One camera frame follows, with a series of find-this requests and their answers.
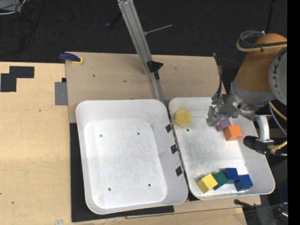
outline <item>white tray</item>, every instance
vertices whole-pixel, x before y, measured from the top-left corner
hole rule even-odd
[[[228,142],[222,131],[218,132],[215,127],[209,127],[206,123],[210,104],[210,97],[179,97],[169,103],[169,112],[191,193],[202,200],[271,193],[275,182],[265,155],[243,144],[245,136],[257,136],[253,122],[242,116],[230,119],[233,125],[239,125],[242,137]],[[176,112],[182,109],[192,114],[192,123],[189,126],[180,127],[175,122]],[[227,167],[237,168],[239,175],[249,174],[253,187],[248,191],[237,192],[234,184],[224,184],[217,190],[211,189],[203,194],[196,184],[197,181],[209,173],[217,173]]]
[[[97,214],[182,203],[188,195],[165,105],[84,101],[76,109],[86,203]]]

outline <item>blue cube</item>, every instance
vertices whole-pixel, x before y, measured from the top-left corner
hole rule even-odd
[[[240,180],[234,183],[236,190],[239,192],[241,190],[248,190],[253,187],[253,183],[250,179],[249,174],[239,176]]]
[[[236,168],[225,168],[223,172],[227,177],[229,184],[235,183],[239,180],[239,175]]]

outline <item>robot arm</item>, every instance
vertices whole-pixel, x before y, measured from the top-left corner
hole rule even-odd
[[[245,42],[245,38],[251,36],[259,36],[254,44]],[[268,124],[271,115],[261,116],[255,112],[274,99],[287,105],[287,39],[274,33],[246,31],[241,34],[237,48],[247,54],[229,95],[218,94],[216,106],[209,107],[207,124],[215,126],[221,120],[239,115],[257,121],[260,137],[246,136],[244,144],[265,153],[273,144]]]

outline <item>yellow hexagonal block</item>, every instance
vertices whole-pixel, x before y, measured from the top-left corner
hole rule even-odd
[[[207,174],[205,177],[201,178],[197,182],[197,185],[203,193],[206,193],[208,190],[210,190],[214,186],[218,185],[218,182],[215,180],[215,178],[210,173],[210,174]]]
[[[185,109],[177,111],[175,122],[181,127],[190,125],[192,123],[192,114]]]

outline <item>toy block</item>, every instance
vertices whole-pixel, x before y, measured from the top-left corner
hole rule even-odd
[[[238,170],[236,168],[225,168],[223,170],[229,184],[235,183],[239,180]]]
[[[180,127],[190,125],[192,123],[192,115],[185,109],[177,111],[175,115],[175,122]]]
[[[206,193],[208,190],[218,185],[218,182],[214,179],[214,177],[210,173],[204,176],[203,178],[201,178],[197,182],[197,185],[203,193]]]
[[[219,122],[218,125],[216,125],[216,130],[218,132],[225,130],[225,128],[227,128],[228,126],[231,126],[231,122],[229,119],[225,119]]]
[[[222,171],[220,171],[212,176],[217,181],[217,185],[214,186],[214,190],[217,190],[219,187],[223,186],[225,183],[228,182],[228,178]]]
[[[223,133],[227,141],[238,140],[242,136],[240,127],[238,125],[228,126],[227,128],[225,128]]]
[[[234,183],[236,190],[239,192],[241,190],[248,190],[253,187],[253,183],[250,179],[249,174],[239,176],[239,180]]]

